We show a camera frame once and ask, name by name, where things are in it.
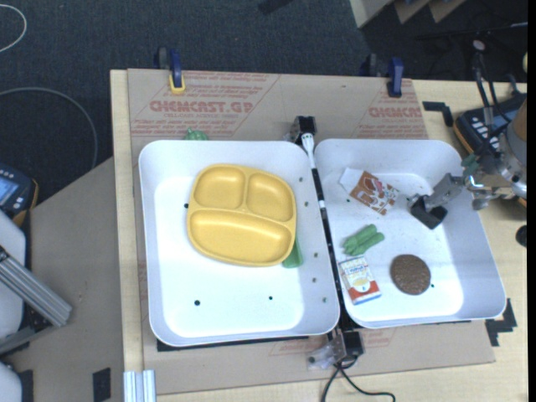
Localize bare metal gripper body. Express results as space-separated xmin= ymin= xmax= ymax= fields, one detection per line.
xmin=461 ymin=159 xmax=528 ymax=203

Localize orange and white carton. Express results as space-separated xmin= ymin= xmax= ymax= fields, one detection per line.
xmin=338 ymin=167 xmax=400 ymax=217

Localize white plastic tray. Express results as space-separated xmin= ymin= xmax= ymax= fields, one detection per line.
xmin=312 ymin=137 xmax=508 ymax=330
xmin=137 ymin=139 xmax=342 ymax=348

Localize brown round biscuit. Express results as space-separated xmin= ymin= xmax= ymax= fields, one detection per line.
xmin=389 ymin=253 xmax=432 ymax=296

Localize green toy beans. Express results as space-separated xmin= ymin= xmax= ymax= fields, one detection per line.
xmin=342 ymin=223 xmax=386 ymax=257

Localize thin black and white rod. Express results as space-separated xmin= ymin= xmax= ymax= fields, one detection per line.
xmin=301 ymin=133 xmax=343 ymax=309

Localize red and white soup packet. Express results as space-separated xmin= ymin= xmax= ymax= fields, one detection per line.
xmin=337 ymin=255 xmax=383 ymax=307

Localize green toy cucumber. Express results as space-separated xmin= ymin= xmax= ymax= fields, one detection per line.
xmin=281 ymin=238 xmax=305 ymax=270

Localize yellow divided plate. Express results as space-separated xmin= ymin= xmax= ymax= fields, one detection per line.
xmin=185 ymin=163 xmax=299 ymax=268

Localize green toy pepper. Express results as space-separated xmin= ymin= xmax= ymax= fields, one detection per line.
xmin=183 ymin=126 xmax=210 ymax=142

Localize brown cardboard board red print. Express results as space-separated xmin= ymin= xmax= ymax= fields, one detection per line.
xmin=126 ymin=68 xmax=497 ymax=395

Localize black block with thin wires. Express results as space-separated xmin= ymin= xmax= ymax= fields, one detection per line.
xmin=307 ymin=328 xmax=365 ymax=370
xmin=287 ymin=115 xmax=317 ymax=142

